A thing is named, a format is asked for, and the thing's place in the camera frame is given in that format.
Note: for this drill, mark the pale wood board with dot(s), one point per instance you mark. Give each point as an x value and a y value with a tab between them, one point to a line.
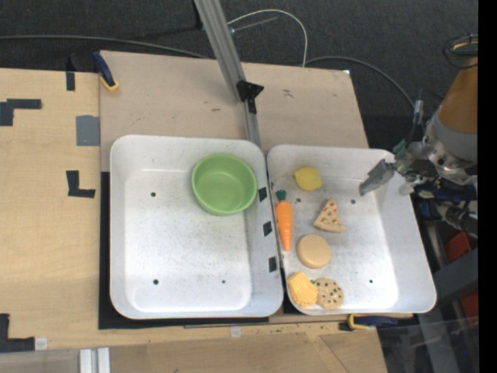
174	99

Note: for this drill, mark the yellow lemon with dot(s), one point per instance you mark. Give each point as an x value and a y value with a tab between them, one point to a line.
307	178

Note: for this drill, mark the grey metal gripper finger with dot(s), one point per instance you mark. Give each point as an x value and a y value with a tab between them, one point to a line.
374	178

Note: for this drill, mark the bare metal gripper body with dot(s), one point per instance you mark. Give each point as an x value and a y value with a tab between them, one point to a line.
442	159

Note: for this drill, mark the yellow ridged chip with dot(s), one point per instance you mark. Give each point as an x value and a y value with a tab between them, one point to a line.
302	290

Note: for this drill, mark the white plastic tray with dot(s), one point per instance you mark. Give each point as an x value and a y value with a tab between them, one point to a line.
369	255
182	255

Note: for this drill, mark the chocolate chip biscuit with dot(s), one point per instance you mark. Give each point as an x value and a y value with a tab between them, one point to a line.
331	294

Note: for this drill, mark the green bowl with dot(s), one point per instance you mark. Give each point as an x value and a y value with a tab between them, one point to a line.
224	185

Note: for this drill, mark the black cylinder on white bracket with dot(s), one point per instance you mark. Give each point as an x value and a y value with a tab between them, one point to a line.
460	217

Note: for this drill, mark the beige round bread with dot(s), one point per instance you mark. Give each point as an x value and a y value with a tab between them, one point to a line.
313	251

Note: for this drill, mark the orange carrot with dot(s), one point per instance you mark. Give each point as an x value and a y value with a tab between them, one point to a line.
284	220

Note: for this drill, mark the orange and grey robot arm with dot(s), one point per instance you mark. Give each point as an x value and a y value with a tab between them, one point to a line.
460	103

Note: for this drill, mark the pizza slice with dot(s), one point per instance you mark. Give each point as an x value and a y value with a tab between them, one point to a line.
329	218

